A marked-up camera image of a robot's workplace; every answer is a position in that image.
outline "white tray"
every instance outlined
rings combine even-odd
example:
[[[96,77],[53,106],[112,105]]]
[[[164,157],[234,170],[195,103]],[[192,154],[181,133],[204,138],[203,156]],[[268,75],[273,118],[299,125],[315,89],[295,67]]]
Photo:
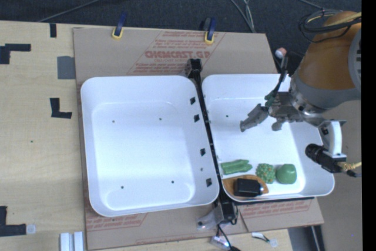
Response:
[[[81,100],[89,199],[98,214],[176,209],[217,198],[219,183],[191,80],[91,78]]]
[[[277,84],[279,75],[211,75],[203,81],[206,108],[209,111],[217,161],[247,159],[253,165],[246,174],[256,174],[259,163],[278,167],[292,163],[297,169],[297,181],[292,185],[274,181],[268,184],[269,193],[254,199],[237,198],[238,202],[304,198],[329,194],[334,188],[334,177],[309,159],[304,151],[310,143],[322,145],[318,129],[305,123],[285,123],[282,130],[273,132],[276,121],[268,117],[260,125],[240,131],[240,121],[258,104],[265,104],[264,97]],[[290,78],[286,77],[280,91],[287,91]],[[242,175],[221,175],[222,179]]]

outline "cardboard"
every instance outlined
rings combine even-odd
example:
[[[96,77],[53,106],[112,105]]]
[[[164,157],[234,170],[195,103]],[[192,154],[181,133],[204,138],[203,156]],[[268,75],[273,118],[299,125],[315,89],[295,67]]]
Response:
[[[163,29],[124,29],[120,40],[112,28],[73,29],[85,221],[88,250],[194,239],[215,235],[197,230],[196,219],[212,205],[143,213],[116,218],[102,217],[90,206],[82,131],[80,88],[95,76],[175,75],[189,58],[200,58],[202,78],[211,74],[276,72],[263,34],[217,32],[214,43],[204,42],[204,32]],[[240,206],[236,225],[226,233],[246,233],[323,223],[316,199],[257,203]]]

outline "cardboard sheet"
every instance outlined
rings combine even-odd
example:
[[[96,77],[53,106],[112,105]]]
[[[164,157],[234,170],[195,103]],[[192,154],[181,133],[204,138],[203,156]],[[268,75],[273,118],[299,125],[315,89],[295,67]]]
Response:
[[[266,36],[217,32],[214,43],[208,45],[200,31],[126,28],[121,40],[113,39],[111,33],[110,27],[73,30],[88,249],[213,236],[216,230],[196,229],[196,219],[209,213],[211,205],[116,218],[101,217],[93,211],[88,199],[80,87],[95,76],[180,74],[189,58],[202,60],[203,78],[211,74],[273,73],[276,69]],[[323,223],[316,199],[258,203],[239,209],[237,224],[226,226],[228,234]]]

